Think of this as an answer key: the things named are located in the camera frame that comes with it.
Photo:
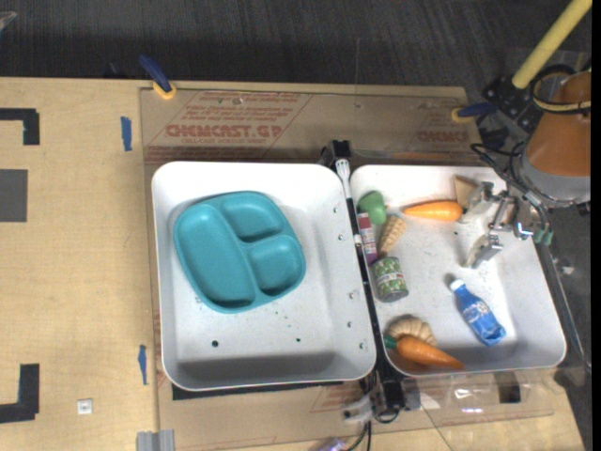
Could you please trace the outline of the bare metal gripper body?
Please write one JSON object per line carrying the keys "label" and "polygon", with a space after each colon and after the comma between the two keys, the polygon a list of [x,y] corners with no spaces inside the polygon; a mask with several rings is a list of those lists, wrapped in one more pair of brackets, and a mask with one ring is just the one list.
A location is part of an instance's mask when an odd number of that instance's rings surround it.
{"label": "bare metal gripper body", "polygon": [[525,241],[544,241],[547,237],[547,211],[532,193],[516,194],[514,189],[493,194],[490,200],[495,208],[488,224],[492,234],[512,233]]}

